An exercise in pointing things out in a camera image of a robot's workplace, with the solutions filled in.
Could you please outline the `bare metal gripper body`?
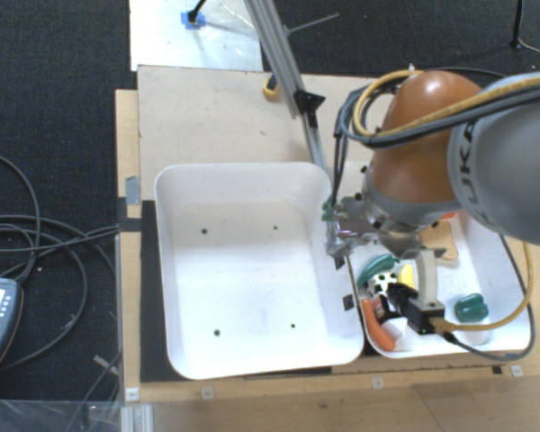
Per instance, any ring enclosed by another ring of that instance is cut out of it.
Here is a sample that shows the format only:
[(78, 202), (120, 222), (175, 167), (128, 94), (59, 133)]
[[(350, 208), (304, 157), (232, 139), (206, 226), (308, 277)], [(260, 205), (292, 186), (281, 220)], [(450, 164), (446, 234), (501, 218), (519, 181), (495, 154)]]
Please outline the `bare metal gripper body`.
[(395, 204), (397, 215), (385, 210), (370, 193), (361, 193), (361, 198), (344, 197), (337, 203), (337, 226), (359, 228), (372, 226), (377, 230), (378, 243), (400, 259), (412, 259), (420, 250), (432, 251), (436, 258), (442, 257), (445, 247), (427, 247), (419, 233), (427, 224), (406, 222), (400, 218), (404, 214), (416, 214), (413, 203)]

